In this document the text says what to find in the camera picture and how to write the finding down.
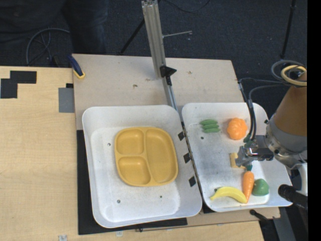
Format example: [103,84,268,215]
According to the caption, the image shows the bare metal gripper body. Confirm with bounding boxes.
[246,124,307,170]

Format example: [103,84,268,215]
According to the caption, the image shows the pale yellow block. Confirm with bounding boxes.
[229,152,247,170]

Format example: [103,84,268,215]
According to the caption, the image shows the orange carrot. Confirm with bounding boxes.
[242,165,255,204]

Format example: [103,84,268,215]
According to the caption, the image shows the white plastic tray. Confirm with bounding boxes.
[82,104,203,229]
[181,102,294,213]

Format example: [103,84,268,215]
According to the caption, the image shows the orange pumpkin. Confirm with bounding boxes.
[226,117,248,141]

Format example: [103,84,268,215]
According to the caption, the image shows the green apple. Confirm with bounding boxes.
[251,178,270,197]

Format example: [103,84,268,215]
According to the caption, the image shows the yellow banana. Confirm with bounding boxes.
[209,186,248,204]

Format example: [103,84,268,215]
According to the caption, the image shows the green pea pods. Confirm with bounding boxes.
[199,119,221,135]

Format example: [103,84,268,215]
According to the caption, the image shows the yellow divided plate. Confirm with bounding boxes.
[114,127,179,188]

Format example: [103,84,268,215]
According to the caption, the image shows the pale wood board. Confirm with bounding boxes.
[72,53,281,233]

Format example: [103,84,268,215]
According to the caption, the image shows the person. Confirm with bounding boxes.
[0,0,110,55]

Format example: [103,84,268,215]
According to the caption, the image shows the black cylinder on white bracket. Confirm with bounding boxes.
[277,163,308,210]

